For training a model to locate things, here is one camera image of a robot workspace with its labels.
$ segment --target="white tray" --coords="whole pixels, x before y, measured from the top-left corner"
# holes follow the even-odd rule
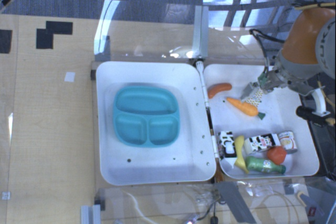
[[[284,175],[259,172],[245,174],[236,166],[232,168],[225,160],[220,163],[222,169],[234,179],[314,175],[319,169],[319,159],[307,122],[296,116],[296,108],[301,105],[297,93],[285,88],[275,89],[272,93],[264,95],[258,107],[260,112],[266,113],[263,120],[247,116],[227,101],[223,102],[226,97],[239,99],[246,84],[256,81],[263,68],[243,65],[209,65],[205,68],[204,78],[207,88],[223,82],[231,83],[233,86],[230,91],[218,93],[210,99],[214,132],[232,131],[234,137],[244,135],[245,138],[248,138],[290,130],[294,132],[298,151],[286,156],[283,163],[286,166]],[[254,156],[266,157],[266,153],[258,153]]]
[[[194,182],[216,171],[202,86],[195,68],[182,63],[105,62],[97,69],[100,170],[113,185]],[[113,129],[113,101],[125,86],[172,92],[180,108],[180,133],[166,147],[125,145]]]

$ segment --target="white can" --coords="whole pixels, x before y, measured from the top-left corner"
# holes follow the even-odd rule
[[[278,134],[278,138],[281,146],[287,151],[287,154],[292,154],[298,151],[292,131],[281,132]]]

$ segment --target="table surface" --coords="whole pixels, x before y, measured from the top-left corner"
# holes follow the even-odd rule
[[[0,222],[79,223],[80,207],[91,206],[96,194],[90,71],[91,63],[97,59],[93,44],[100,21],[14,15],[0,18],[0,29],[13,31],[11,52],[0,54],[0,67],[4,70],[0,72],[3,104],[0,130],[5,134],[0,140],[0,186],[11,194],[8,201],[0,202]],[[36,49],[36,29],[45,29],[46,21],[72,22],[72,35],[55,34],[52,50]],[[190,24],[113,20],[111,25],[110,46],[114,49],[111,59],[134,60],[127,58],[129,52],[146,53],[142,55],[144,61],[155,59],[183,42],[191,46],[194,31]],[[211,31],[211,53],[216,55],[217,46],[223,37],[227,38],[227,33],[225,28]],[[242,49],[242,46],[228,48],[226,55],[234,59],[234,55],[241,55]],[[245,60],[262,62],[255,44],[244,49],[252,54]],[[67,74],[75,75],[74,79],[67,81]],[[11,113],[13,129],[9,137]],[[293,183],[307,193],[303,178],[294,178]],[[270,180],[263,184],[271,186],[279,182]],[[180,223],[177,220],[186,214],[202,215],[206,204],[191,199],[186,188],[176,184],[143,186],[141,191],[136,187],[112,188],[111,195],[115,198],[111,202],[123,206],[119,215],[116,213],[103,223],[114,223],[117,218],[123,218],[123,223]],[[276,223],[306,222],[306,211],[295,195],[284,195],[283,189],[280,192],[278,196],[267,196],[266,203],[265,196],[252,199],[247,192],[241,193],[258,222],[272,219]],[[163,204],[170,205],[171,210],[163,210]],[[227,205],[217,211],[220,218],[236,223]]]

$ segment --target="red tomato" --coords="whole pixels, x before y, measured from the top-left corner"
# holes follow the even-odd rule
[[[267,158],[277,165],[280,165],[285,161],[286,155],[287,152],[282,146],[272,147],[267,152]]]

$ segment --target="orange carrot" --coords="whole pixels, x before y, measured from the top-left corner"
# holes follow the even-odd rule
[[[231,89],[232,89],[232,85],[230,83],[216,84],[216,85],[214,85],[212,88],[210,88],[208,90],[209,99],[211,99],[212,97],[214,97],[219,92],[229,91]]]
[[[246,102],[242,103],[239,99],[234,99],[230,97],[226,98],[226,100],[230,104],[234,105],[237,109],[245,113],[246,115],[249,115],[249,116],[258,115],[258,109],[252,104],[249,104]]]

